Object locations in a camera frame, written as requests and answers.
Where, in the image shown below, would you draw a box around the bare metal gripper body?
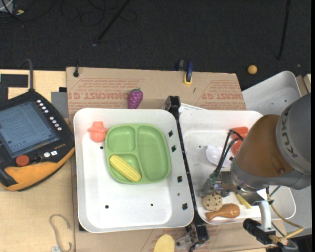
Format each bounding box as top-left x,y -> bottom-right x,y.
211,170 -> 244,194

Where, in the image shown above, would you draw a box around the brown chocolate chip biscuit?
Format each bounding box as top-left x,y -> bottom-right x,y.
202,192 -> 224,212

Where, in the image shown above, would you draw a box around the brown chicken drumstick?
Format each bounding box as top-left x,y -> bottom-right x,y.
205,203 -> 241,222

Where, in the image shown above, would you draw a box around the yellow stick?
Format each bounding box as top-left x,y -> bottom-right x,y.
236,193 -> 253,210

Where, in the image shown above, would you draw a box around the clear plastic shell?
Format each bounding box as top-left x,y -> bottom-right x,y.
205,144 -> 233,168

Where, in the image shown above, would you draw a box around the thin black rod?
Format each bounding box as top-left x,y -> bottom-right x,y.
170,106 -> 206,228

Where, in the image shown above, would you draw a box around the white plastic tray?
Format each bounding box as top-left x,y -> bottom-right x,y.
178,109 -> 297,225
73,108 -> 195,234

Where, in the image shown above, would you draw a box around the red toy food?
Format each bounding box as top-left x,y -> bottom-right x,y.
229,126 -> 250,156

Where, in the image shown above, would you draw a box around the green divided plate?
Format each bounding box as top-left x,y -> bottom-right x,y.
104,123 -> 172,185

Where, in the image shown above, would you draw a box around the yellow corn cob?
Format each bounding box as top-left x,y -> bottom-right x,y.
109,154 -> 142,183

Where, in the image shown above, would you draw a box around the brown cardboard board red print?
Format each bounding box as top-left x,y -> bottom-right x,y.
65,66 -> 288,252

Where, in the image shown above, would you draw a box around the purple grapes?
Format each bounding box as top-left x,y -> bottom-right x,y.
128,87 -> 144,110

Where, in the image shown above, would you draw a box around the salmon pink toy figure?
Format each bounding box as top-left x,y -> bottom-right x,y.
87,121 -> 109,143

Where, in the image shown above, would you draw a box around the black cylinder on white bracket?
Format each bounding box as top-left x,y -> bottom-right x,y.
243,188 -> 278,245

